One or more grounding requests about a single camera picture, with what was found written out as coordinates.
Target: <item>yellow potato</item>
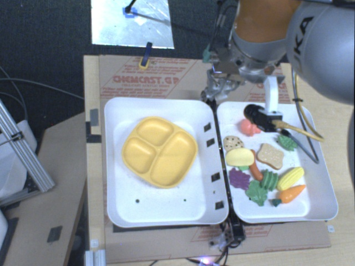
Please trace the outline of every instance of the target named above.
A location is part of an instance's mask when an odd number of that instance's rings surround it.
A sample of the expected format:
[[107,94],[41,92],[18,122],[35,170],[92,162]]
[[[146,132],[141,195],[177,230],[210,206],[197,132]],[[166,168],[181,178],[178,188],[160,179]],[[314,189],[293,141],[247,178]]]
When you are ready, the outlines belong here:
[[226,155],[229,166],[251,166],[254,163],[254,154],[246,148],[230,150]]

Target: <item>brown sausage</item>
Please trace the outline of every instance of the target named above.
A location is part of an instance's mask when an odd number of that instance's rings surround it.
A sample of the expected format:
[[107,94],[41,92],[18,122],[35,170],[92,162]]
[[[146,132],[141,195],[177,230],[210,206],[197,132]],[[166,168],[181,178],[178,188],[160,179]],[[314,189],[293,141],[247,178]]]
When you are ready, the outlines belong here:
[[254,154],[254,163],[251,166],[249,166],[250,172],[256,180],[262,181],[263,174],[260,172],[260,170],[256,165],[256,153],[254,150],[251,151]]

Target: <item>yellow corn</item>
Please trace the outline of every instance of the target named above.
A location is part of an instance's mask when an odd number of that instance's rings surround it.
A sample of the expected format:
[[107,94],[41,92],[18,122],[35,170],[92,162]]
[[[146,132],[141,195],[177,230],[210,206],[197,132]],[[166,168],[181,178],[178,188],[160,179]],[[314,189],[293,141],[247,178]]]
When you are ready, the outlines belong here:
[[288,173],[283,175],[277,183],[277,189],[280,191],[289,189],[294,185],[303,175],[305,171],[302,167],[295,167],[293,170],[290,170]]

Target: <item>orange carrot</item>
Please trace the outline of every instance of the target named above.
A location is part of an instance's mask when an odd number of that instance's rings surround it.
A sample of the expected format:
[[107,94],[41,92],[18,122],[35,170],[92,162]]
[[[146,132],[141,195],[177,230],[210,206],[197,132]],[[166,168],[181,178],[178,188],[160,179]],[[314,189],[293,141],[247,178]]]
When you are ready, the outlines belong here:
[[251,151],[254,155],[254,163],[249,167],[250,172],[256,180],[262,181],[263,175],[256,165],[256,153],[254,150],[251,150]]
[[273,199],[272,204],[277,207],[280,203],[290,203],[304,189],[306,185],[297,185],[280,192],[279,199]]

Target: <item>black carpet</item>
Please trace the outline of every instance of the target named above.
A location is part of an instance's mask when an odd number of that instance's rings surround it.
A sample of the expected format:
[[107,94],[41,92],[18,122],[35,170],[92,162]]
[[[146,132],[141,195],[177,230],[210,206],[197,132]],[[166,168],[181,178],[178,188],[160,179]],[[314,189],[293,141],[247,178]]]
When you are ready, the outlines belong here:
[[[152,56],[201,59],[211,38],[217,0],[168,0],[175,49]],[[90,0],[0,0],[0,66],[13,78],[45,83],[83,96],[84,55],[142,55],[141,48],[92,45]],[[232,21],[233,13],[229,11]],[[230,25],[221,33],[226,39]],[[17,83],[36,138],[84,111],[84,102],[35,85]],[[17,92],[0,81],[0,98],[17,122]]]

